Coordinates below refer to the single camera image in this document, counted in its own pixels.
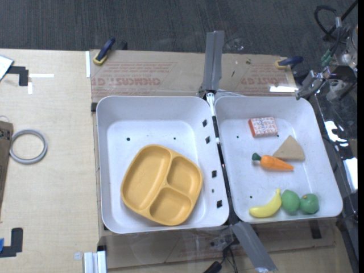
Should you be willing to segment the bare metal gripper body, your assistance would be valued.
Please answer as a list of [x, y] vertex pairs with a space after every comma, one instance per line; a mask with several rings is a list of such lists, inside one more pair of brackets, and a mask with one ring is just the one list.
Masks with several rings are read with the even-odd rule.
[[323, 57], [323, 76], [327, 79], [356, 82], [358, 61], [358, 34], [357, 27], [350, 29], [344, 36], [345, 45], [338, 46], [335, 53], [332, 51]]

